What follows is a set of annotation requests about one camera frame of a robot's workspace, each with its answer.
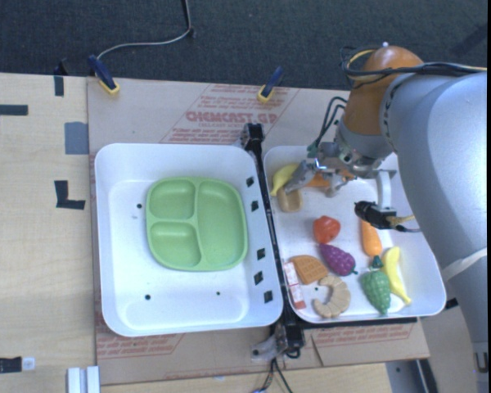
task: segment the white tray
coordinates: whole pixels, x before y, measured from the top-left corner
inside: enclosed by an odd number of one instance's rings
[[[269,191],[273,188],[272,177],[278,169],[290,163],[300,163],[306,156],[306,147],[300,146],[274,147],[269,150],[264,157]],[[381,168],[398,170],[396,156],[389,156]],[[331,323],[419,317],[437,314],[445,306],[446,293],[439,266],[422,233],[378,230],[384,250],[392,246],[400,247],[399,271],[412,303],[404,306],[397,296],[392,295],[389,312],[382,316],[365,297],[359,277],[368,270],[371,259],[362,250],[359,218],[354,213],[354,203],[378,201],[375,179],[357,179],[350,182],[332,198],[327,198],[322,188],[305,187],[300,191],[304,206],[298,212],[282,211],[277,198],[271,196],[274,228],[282,261],[286,262],[294,255],[312,255],[321,259],[318,244],[313,237],[313,221],[321,215],[329,215],[338,219],[341,225],[340,234],[330,243],[353,255],[358,271],[358,275],[342,277],[351,291],[351,304],[338,318],[323,318],[313,310],[311,303],[314,298],[327,302],[329,293],[326,287],[320,287],[316,282],[309,285],[300,284],[307,307],[296,309],[291,305],[303,320],[310,323]],[[391,179],[391,198],[392,206],[399,216],[411,214],[398,173]],[[412,221],[406,225],[414,228],[417,223]]]
[[[234,146],[111,144],[95,159],[101,306],[126,337],[268,326],[283,299],[255,161]],[[201,176],[241,194],[249,250],[232,269],[167,269],[146,239],[146,193],[162,178]]]

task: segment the green pineapple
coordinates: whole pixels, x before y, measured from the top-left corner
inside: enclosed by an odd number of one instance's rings
[[[361,277],[363,292],[369,302],[381,314],[387,314],[391,305],[391,288],[388,276],[380,271],[382,262],[378,256],[373,260],[369,272]]]

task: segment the green bowl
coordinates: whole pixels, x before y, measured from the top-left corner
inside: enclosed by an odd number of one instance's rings
[[[247,224],[238,191],[213,178],[165,178],[146,199],[147,241],[171,269],[218,271],[247,253]]]

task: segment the dark background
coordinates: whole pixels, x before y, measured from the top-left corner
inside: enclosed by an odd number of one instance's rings
[[[488,0],[188,0],[194,37],[102,61],[115,77],[347,89],[340,49],[384,41],[424,61],[487,66]],[[71,75],[121,43],[186,28],[181,0],[0,0],[0,72]]]

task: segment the purple eggplant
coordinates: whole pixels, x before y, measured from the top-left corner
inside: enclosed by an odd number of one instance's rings
[[[351,273],[358,273],[354,270],[356,262],[350,253],[342,251],[339,247],[324,243],[320,243],[319,247],[322,258],[335,273],[338,273],[341,277]]]

